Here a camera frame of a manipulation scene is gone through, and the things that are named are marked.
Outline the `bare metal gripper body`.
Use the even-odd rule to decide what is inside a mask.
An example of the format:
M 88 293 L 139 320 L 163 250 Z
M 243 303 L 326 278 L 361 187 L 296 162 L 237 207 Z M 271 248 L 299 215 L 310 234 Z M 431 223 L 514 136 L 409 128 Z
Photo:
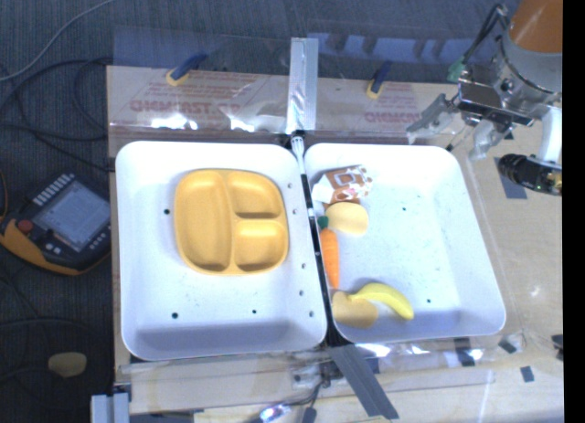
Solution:
M 492 69 L 471 64 L 458 79 L 456 105 L 480 119 L 530 126 L 558 110 L 558 94 L 524 80 L 507 65 Z

